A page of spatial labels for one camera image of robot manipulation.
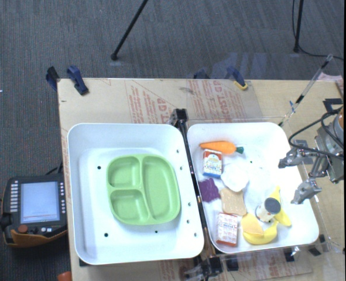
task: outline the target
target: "orange carrot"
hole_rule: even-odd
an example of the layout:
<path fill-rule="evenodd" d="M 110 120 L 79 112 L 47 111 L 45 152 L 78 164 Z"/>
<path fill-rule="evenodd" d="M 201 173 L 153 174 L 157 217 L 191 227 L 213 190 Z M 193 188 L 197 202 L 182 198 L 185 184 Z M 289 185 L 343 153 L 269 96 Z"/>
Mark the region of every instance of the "orange carrot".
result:
<path fill-rule="evenodd" d="M 236 147 L 233 143 L 225 140 L 218 140 L 216 142 L 201 143 L 200 147 L 203 149 L 211 149 L 222 152 L 223 154 L 233 154 L 235 151 L 243 154 L 243 147 Z"/>

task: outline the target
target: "purple sponge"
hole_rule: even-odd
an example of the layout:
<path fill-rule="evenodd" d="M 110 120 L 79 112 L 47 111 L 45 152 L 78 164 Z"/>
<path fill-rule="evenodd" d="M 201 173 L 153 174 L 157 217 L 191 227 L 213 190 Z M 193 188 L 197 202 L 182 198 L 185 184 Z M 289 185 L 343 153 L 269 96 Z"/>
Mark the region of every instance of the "purple sponge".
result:
<path fill-rule="evenodd" d="M 205 202 L 210 202 L 214 199 L 221 198 L 218 187 L 214 184 L 213 178 L 206 179 L 204 181 L 200 181 L 198 183 L 201 198 Z"/>

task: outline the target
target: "black pole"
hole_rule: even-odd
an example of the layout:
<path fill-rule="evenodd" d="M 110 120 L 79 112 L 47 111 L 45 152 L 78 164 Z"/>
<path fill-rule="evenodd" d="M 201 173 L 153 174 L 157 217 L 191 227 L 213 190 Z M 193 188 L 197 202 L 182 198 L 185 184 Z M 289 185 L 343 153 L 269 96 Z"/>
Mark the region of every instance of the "black pole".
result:
<path fill-rule="evenodd" d="M 128 34 L 130 33 L 130 31 L 131 31 L 133 25 L 134 25 L 135 22 L 136 22 L 136 20 L 138 20 L 138 17 L 139 17 L 139 15 L 141 14 L 141 12 L 142 12 L 144 6 L 147 4 L 147 2 L 148 2 L 148 0 L 143 0 L 141 6 L 139 7 L 139 9 L 138 9 L 138 11 L 136 12 L 135 16 L 133 17 L 133 19 L 132 19 L 130 25 L 128 26 L 128 28 L 127 28 L 125 34 L 123 35 L 121 41 L 119 42 L 117 48 L 116 48 L 116 49 L 114 50 L 114 52 L 110 55 L 110 58 L 111 58 L 112 60 L 117 60 L 117 59 L 118 59 L 117 53 L 119 52 L 119 50 L 121 49 L 122 45 L 124 44 L 124 41 L 126 40 Z"/>
<path fill-rule="evenodd" d="M 295 36 L 295 46 L 294 52 L 299 52 L 299 36 L 300 36 L 300 24 L 302 23 L 302 13 L 303 13 L 303 4 L 304 0 L 300 0 L 299 2 L 299 14 L 297 17 L 297 28 L 296 28 L 296 36 Z"/>

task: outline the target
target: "wooden table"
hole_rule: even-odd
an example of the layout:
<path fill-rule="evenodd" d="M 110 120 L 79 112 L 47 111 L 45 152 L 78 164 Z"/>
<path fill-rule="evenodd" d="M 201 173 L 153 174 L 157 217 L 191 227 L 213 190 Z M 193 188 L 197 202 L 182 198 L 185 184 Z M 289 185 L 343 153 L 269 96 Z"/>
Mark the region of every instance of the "wooden table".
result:
<path fill-rule="evenodd" d="M 193 267 L 191 259 L 122 263 L 120 265 L 80 266 L 74 247 L 70 172 L 68 169 L 67 134 L 78 123 L 147 123 L 163 124 L 176 108 L 185 108 L 189 119 L 231 121 L 234 118 L 267 118 L 280 122 L 289 110 L 289 101 L 295 101 L 308 80 L 251 80 L 248 89 L 241 91 L 230 80 L 186 79 L 121 79 L 85 78 L 89 93 L 80 95 L 70 79 L 57 83 L 61 125 L 61 142 L 66 184 L 68 237 L 70 243 L 71 272 L 74 281 L 82 280 L 184 280 L 183 272 Z M 334 82 L 319 80 L 305 96 L 297 112 L 285 124 L 290 135 L 326 112 L 323 100 L 341 98 Z M 309 147 L 315 147 L 318 126 L 302 135 Z M 302 180 L 306 176 L 303 167 Z M 321 255 L 314 256 L 308 249 L 296 250 L 294 262 L 275 261 L 249 266 L 239 263 L 238 271 L 224 272 L 213 280 L 344 280 L 344 181 L 332 184 L 329 179 L 317 180 L 323 188 L 317 195 L 319 202 L 311 203 L 325 235 L 324 243 L 315 248 Z"/>

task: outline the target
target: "yellow banana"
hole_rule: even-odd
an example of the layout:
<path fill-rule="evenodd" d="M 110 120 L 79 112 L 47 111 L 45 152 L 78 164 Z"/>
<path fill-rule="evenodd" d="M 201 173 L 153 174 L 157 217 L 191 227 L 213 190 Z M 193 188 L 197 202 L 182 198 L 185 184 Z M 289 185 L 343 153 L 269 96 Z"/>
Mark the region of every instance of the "yellow banana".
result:
<path fill-rule="evenodd" d="M 270 198 L 276 199 L 278 202 L 280 202 L 280 194 L 279 194 L 280 187 L 276 186 L 272 194 L 269 196 Z M 291 220 L 289 216 L 286 214 L 286 212 L 281 207 L 280 212 L 274 216 L 274 218 L 279 221 L 284 226 L 291 226 Z"/>
<path fill-rule="evenodd" d="M 280 202 L 279 190 L 280 190 L 280 187 L 279 187 L 279 185 L 277 185 L 276 188 L 274 189 L 274 191 L 270 194 L 269 198 L 274 198 L 278 202 Z"/>
<path fill-rule="evenodd" d="M 282 208 L 280 209 L 280 212 L 274 216 L 274 218 L 284 226 L 291 226 L 291 220 Z"/>
<path fill-rule="evenodd" d="M 279 221 L 274 220 L 273 225 L 264 231 L 264 235 L 255 235 L 243 232 L 243 237 L 252 245 L 263 245 L 270 243 L 277 236 L 277 225 Z"/>

